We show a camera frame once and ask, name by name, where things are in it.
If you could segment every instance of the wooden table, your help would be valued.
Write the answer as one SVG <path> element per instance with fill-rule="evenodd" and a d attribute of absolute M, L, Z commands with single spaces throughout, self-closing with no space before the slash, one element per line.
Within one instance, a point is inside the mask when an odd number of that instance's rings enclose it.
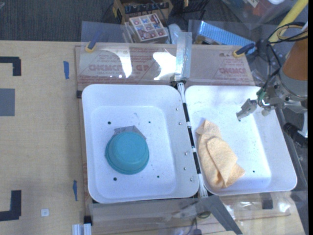
<path fill-rule="evenodd" d="M 11 191 L 22 191 L 22 214 L 18 220 L 1 221 L 1 235 L 67 235 L 73 224 L 83 223 L 86 212 L 74 55 L 79 44 L 0 41 L 0 56 L 16 56 L 22 61 L 21 76 L 12 75 L 12 64 L 0 64 L 0 88 L 15 91 L 14 116 L 0 117 L 0 212 L 10 210 Z M 64 61 L 69 64 L 69 79 Z M 288 215 L 237 223 L 251 234 L 304 234 L 294 202 L 288 201 Z M 42 209 L 49 209 L 49 216 L 41 217 Z M 203 234 L 221 231 L 216 228 L 218 223 L 198 225 Z"/>

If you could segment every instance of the blue lid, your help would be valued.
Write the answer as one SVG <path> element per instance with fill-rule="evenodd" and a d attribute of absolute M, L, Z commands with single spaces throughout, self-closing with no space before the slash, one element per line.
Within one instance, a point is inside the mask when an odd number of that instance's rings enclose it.
<path fill-rule="evenodd" d="M 122 132 L 110 139 L 105 157 L 114 170 L 123 174 L 136 174 L 146 167 L 149 148 L 140 134 Z"/>

